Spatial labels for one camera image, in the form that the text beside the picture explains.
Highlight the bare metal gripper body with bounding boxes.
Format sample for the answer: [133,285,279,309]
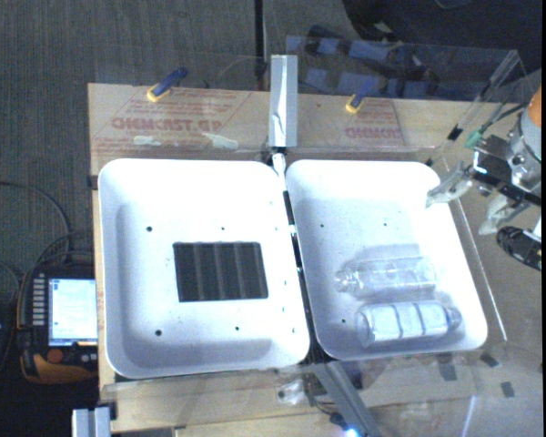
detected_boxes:
[470,134,543,208]

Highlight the white plastic tray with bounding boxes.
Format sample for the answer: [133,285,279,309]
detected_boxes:
[96,158,312,380]
[283,158,490,363]

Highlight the clear plastic bottle, white label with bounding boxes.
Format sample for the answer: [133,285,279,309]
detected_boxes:
[355,300,464,349]

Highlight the black ribbed rectangular panel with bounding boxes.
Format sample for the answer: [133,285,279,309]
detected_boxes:
[172,241,270,303]

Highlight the brown cardboard board, red print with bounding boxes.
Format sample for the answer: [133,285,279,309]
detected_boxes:
[86,82,543,432]

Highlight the black cylinder on white bracket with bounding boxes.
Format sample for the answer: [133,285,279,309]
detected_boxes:
[496,216,543,272]

